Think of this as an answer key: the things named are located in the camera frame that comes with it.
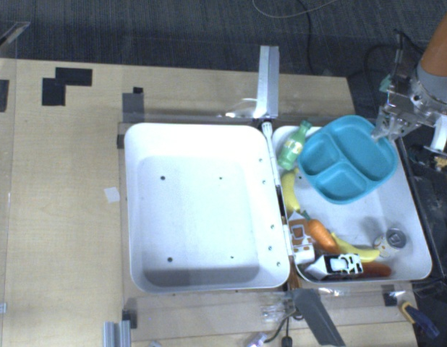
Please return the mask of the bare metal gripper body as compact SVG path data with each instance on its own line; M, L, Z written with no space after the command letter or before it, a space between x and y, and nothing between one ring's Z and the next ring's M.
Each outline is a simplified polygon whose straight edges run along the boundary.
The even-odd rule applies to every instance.
M436 130L447 129L447 81L428 86L419 80L392 81L387 87L387 99L379 108L379 116L406 122L406 133L422 125Z

